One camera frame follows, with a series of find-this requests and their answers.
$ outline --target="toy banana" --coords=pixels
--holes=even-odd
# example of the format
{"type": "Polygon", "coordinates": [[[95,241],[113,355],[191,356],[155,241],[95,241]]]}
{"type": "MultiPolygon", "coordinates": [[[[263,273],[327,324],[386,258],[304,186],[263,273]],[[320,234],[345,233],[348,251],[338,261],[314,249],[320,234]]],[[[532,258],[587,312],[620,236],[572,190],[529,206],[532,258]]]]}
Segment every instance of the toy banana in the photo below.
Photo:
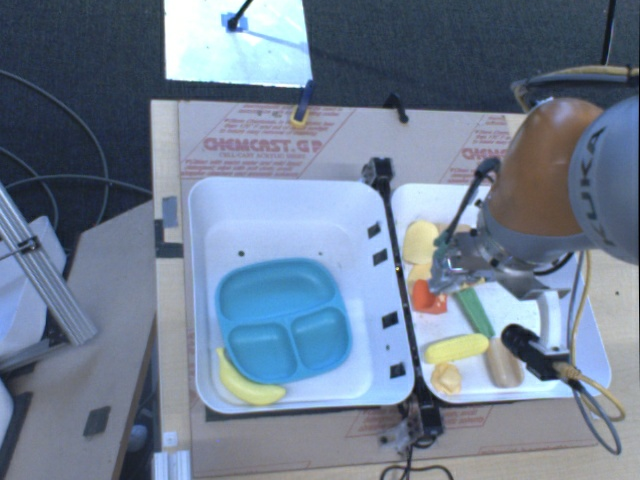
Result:
{"type": "Polygon", "coordinates": [[[427,347],[424,359],[439,364],[484,354],[489,348],[489,338],[484,334],[466,334],[438,341],[427,347]]]}
{"type": "Polygon", "coordinates": [[[280,400],[287,391],[276,384],[259,384],[244,377],[224,353],[222,347],[216,348],[220,362],[220,380],[225,388],[240,400],[251,405],[270,405],[280,400]]]}

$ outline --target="blue plastic plate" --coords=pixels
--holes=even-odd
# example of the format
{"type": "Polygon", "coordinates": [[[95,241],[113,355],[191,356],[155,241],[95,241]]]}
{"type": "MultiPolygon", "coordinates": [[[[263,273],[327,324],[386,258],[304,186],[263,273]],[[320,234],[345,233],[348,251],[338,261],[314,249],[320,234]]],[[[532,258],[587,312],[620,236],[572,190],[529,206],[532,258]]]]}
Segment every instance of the blue plastic plate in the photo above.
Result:
{"type": "Polygon", "coordinates": [[[234,270],[216,289],[224,344],[245,377],[283,384],[327,372],[351,350],[338,285],[317,261],[291,258],[234,270]]]}

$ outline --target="black rectangular hole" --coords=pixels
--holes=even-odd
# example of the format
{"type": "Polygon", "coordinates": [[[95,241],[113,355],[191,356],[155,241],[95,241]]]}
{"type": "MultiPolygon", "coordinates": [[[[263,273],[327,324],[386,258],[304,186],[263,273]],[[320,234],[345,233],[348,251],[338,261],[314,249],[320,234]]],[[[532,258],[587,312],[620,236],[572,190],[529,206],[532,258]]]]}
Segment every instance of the black rectangular hole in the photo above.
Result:
{"type": "Polygon", "coordinates": [[[109,421],[109,413],[111,412],[111,407],[100,407],[99,409],[94,409],[89,413],[87,417],[87,422],[84,426],[84,432],[82,433],[85,437],[90,437],[95,434],[101,434],[107,428],[107,422],[109,421]]]}
{"type": "Polygon", "coordinates": [[[388,255],[387,250],[382,249],[380,252],[377,252],[373,255],[373,266],[379,265],[383,261],[387,261],[388,255]]]}
{"type": "Polygon", "coordinates": [[[394,311],[393,313],[389,313],[388,315],[384,315],[382,317],[382,328],[386,329],[387,327],[391,327],[392,325],[396,325],[399,322],[398,320],[398,312],[394,311]]]}
{"type": "Polygon", "coordinates": [[[373,238],[374,236],[376,236],[378,233],[380,233],[380,224],[379,223],[375,223],[373,226],[371,226],[370,228],[367,229],[367,233],[369,234],[369,238],[373,238]]]}
{"type": "Polygon", "coordinates": [[[406,375],[407,372],[404,369],[404,363],[398,363],[391,365],[390,377],[395,379],[396,377],[402,377],[406,375]]]}

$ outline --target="gray carpet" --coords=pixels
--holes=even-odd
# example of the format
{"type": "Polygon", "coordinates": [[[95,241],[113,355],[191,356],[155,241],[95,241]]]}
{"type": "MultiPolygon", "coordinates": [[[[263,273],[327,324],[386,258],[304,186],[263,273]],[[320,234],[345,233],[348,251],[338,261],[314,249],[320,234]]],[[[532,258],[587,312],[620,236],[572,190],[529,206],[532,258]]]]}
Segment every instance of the gray carpet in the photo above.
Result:
{"type": "MultiPolygon", "coordinates": [[[[600,61],[608,0],[303,0],[314,102],[516,112],[509,84],[600,61]]],[[[611,63],[638,62],[640,0],[618,0],[611,63]]],[[[113,178],[150,187],[149,101],[294,102],[299,92],[164,79],[163,0],[0,0],[0,69],[74,109],[102,143],[113,178]]],[[[590,95],[607,105],[620,91],[590,95]]],[[[84,132],[30,89],[0,77],[0,145],[40,174],[100,174],[84,132]]],[[[26,174],[0,156],[2,182],[26,174]]],[[[72,247],[100,210],[98,184],[51,184],[72,247]]],[[[12,191],[29,217],[49,211],[34,185],[12,191]]],[[[145,200],[114,189],[107,216],[145,200]]]]}

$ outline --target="black clamp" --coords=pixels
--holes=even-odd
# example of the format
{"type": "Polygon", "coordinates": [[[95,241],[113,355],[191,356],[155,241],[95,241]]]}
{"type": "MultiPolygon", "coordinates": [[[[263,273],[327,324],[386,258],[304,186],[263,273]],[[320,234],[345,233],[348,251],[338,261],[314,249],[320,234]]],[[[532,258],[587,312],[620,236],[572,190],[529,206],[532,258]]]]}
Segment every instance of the black clamp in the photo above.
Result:
{"type": "Polygon", "coordinates": [[[398,119],[400,119],[400,122],[402,124],[407,124],[409,122],[409,116],[407,115],[407,112],[404,108],[404,104],[402,103],[400,96],[398,96],[398,94],[396,94],[395,92],[389,94],[387,101],[384,102],[384,105],[382,105],[382,107],[395,108],[398,111],[398,119]]]}
{"type": "Polygon", "coordinates": [[[15,256],[16,254],[27,254],[29,252],[37,251],[38,249],[40,249],[40,247],[42,247],[40,239],[36,235],[30,236],[26,240],[20,242],[18,244],[18,248],[15,251],[11,251],[4,256],[0,256],[0,261],[6,258],[10,258],[11,256],[15,256]]]}
{"type": "Polygon", "coordinates": [[[391,158],[372,158],[362,168],[362,181],[370,187],[378,190],[382,181],[389,183],[394,176],[391,158]]]}
{"type": "Polygon", "coordinates": [[[300,101],[294,107],[289,122],[294,128],[304,128],[309,118],[309,104],[311,103],[311,96],[316,84],[313,80],[309,80],[302,90],[300,101]]]}

